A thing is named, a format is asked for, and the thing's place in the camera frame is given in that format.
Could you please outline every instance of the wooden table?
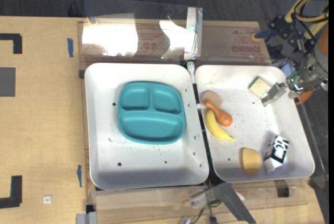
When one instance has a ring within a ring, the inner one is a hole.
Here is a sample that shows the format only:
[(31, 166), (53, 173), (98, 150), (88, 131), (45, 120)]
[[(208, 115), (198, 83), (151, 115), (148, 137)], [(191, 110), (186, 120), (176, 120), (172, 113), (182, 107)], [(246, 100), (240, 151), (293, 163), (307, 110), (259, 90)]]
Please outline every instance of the wooden table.
[[(15, 96), (0, 97), (0, 198), (10, 196), (11, 176), (22, 176), (22, 203), (0, 209), (0, 223), (75, 223), (76, 213), (86, 211), (80, 22), (81, 18), (0, 17), (0, 33), (22, 36), (22, 54), (13, 54), (12, 41), (0, 40), (0, 67), (16, 68)], [(73, 40), (73, 57), (67, 39)], [(305, 182), (303, 186), (307, 204), (250, 213), (258, 223), (324, 222), (313, 189)], [(52, 202), (43, 203), (44, 195), (51, 195)], [(235, 220), (231, 213), (218, 214), (217, 219)]]

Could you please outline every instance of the wooden board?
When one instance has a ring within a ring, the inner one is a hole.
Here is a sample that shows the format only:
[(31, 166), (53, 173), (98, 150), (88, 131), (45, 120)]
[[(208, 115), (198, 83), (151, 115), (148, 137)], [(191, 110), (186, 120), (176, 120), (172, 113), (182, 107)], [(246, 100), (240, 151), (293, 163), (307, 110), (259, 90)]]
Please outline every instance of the wooden board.
[[(16, 68), (15, 97), (0, 97), (1, 198), (9, 196), (11, 176), (22, 175), (22, 204), (0, 209), (1, 223), (75, 223), (86, 211), (77, 22), (0, 17), (0, 33), (23, 40), (22, 54), (13, 54), (12, 41), (0, 41), (0, 67)], [(44, 195), (52, 203), (44, 204)]]

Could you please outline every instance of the black cable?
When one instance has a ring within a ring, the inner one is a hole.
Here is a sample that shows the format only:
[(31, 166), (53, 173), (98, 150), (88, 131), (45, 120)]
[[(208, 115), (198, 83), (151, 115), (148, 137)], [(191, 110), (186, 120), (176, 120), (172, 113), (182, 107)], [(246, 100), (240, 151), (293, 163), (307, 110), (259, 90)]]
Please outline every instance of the black cable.
[(199, 220), (199, 218), (203, 215), (204, 209), (205, 208), (201, 209), (201, 211), (198, 214), (198, 217), (193, 222), (191, 222), (190, 224), (195, 224)]
[(211, 206), (209, 206), (209, 210), (210, 210), (210, 217), (212, 217), (212, 208), (211, 208)]
[(304, 66), (304, 42), (303, 42), (303, 40), (299, 37), (298, 32), (297, 32), (297, 27), (296, 27), (296, 15), (295, 15), (295, 13), (292, 13), (292, 14), (291, 14), (291, 18), (292, 18), (293, 32), (294, 32), (296, 38), (297, 38), (298, 40), (300, 40), (300, 41), (303, 43), (303, 46), (302, 46), (302, 48), (300, 49), (300, 48), (299, 48), (299, 45), (298, 45), (298, 41), (297, 41), (297, 47), (294, 49), (294, 52), (297, 51), (297, 50), (300, 50), (300, 51), (301, 51), (301, 55), (302, 55), (302, 56), (301, 56), (301, 63), (300, 63), (300, 66), (299, 66), (299, 74), (300, 74), (300, 72), (301, 72), (301, 70), (303, 69), (303, 66)]
[(316, 38), (314, 37), (314, 35), (312, 34), (312, 32), (308, 29), (308, 27), (306, 26), (305, 23), (303, 23), (302, 21), (300, 21), (299, 19), (297, 19), (298, 22), (304, 27), (304, 29), (306, 30), (306, 32), (309, 34), (309, 36), (314, 40), (317, 41)]

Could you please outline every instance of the clear plastic panel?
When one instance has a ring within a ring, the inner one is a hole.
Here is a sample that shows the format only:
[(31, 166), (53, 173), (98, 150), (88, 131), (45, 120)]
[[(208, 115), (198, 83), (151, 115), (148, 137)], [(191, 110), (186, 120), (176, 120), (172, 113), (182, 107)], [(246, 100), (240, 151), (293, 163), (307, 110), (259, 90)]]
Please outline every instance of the clear plastic panel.
[[(303, 181), (287, 182), (289, 195), (278, 196), (273, 182), (262, 184), (235, 184), (232, 186), (248, 210), (305, 205), (308, 203), (307, 188)], [(218, 219), (226, 218), (229, 209), (222, 202), (212, 202), (208, 186), (181, 186), (166, 188), (142, 188), (138, 190), (93, 191), (91, 205), (97, 212), (98, 222), (127, 223), (158, 219), (194, 221), (199, 214), (200, 222), (208, 220), (210, 212)]]
[(202, 8), (85, 0), (81, 69), (96, 62), (179, 62), (200, 56)]

